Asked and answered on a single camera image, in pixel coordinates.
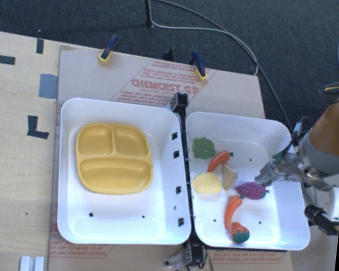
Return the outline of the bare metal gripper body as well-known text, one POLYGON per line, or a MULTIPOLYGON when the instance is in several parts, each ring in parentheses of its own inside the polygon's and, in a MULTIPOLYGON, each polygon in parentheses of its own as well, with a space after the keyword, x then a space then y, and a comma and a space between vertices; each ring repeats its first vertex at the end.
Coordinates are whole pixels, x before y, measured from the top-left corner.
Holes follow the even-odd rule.
POLYGON ((328 175, 313 167, 307 156, 293 152, 279 152, 272 156, 273 174, 276 181, 296 181, 320 191, 330 191, 332 186, 325 181, 328 175))

